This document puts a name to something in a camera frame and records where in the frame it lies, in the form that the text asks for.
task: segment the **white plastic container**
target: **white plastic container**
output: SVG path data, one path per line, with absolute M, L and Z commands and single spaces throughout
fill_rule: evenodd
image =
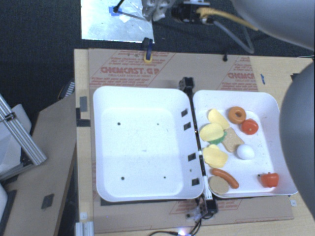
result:
M 188 97 L 177 89 L 101 87 L 93 96 L 96 187 L 110 202 L 193 199 L 204 188 Z M 233 153 L 223 170 L 240 183 L 222 198 L 289 195 L 295 185 L 285 164 L 279 139 L 279 109 L 266 93 L 209 91 L 193 98 L 197 124 L 208 124 L 216 108 L 227 117 L 230 107 L 243 107 L 259 125 L 248 136 L 231 127 L 255 150 L 253 160 Z M 209 145 L 201 141 L 202 147 Z M 207 176 L 210 167 L 205 164 Z M 258 174 L 277 172 L 279 186 L 264 188 Z
M 200 196 L 196 136 L 189 99 L 182 91 L 101 87 L 93 101 L 96 187 L 103 199 Z
M 254 119 L 259 129 L 254 135 L 247 135 L 240 125 L 232 124 L 236 134 L 250 145 L 255 152 L 251 160 L 242 160 L 237 153 L 228 152 L 223 144 L 219 148 L 228 154 L 228 161 L 222 170 L 230 173 L 240 184 L 238 189 L 230 188 L 221 198 L 241 198 L 275 195 L 292 195 L 297 192 L 289 170 L 286 166 L 281 148 L 279 135 L 279 108 L 276 100 L 264 92 L 214 91 L 200 90 L 193 97 L 197 125 L 199 130 L 209 123 L 209 110 L 217 109 L 227 120 L 231 107 L 241 107 L 246 111 L 246 119 Z M 200 139 L 202 148 L 209 143 Z M 210 177 L 210 167 L 205 164 L 207 176 Z M 258 175 L 271 173 L 279 174 L 277 187 L 265 188 Z

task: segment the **cookie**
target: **cookie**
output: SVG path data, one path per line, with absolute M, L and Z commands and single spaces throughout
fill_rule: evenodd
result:
M 219 195 L 225 194 L 229 190 L 229 185 L 226 180 L 221 177 L 213 176 L 209 178 L 209 187 L 211 191 Z

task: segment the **red tomato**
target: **red tomato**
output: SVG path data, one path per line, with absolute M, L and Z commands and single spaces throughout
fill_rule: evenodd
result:
M 254 121 L 253 119 L 247 119 L 245 121 L 243 121 L 242 125 L 241 125 L 241 129 L 245 134 L 248 135 L 253 135 L 257 132 L 258 130 L 258 124 L 256 121 Z
M 277 173 L 268 173 L 260 177 L 262 185 L 264 187 L 276 187 L 279 182 L 279 175 Z

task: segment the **reflective metal sheet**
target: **reflective metal sheet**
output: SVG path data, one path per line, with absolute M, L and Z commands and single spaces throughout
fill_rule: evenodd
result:
M 120 13 L 112 8 L 120 0 L 81 0 L 82 39 L 141 43 L 153 37 L 152 22 L 142 16 L 141 0 L 125 0 Z

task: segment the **donut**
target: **donut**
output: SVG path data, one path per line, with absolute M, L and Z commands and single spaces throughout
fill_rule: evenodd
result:
M 228 112 L 228 118 L 231 123 L 241 124 L 246 119 L 245 110 L 240 107 L 233 107 Z

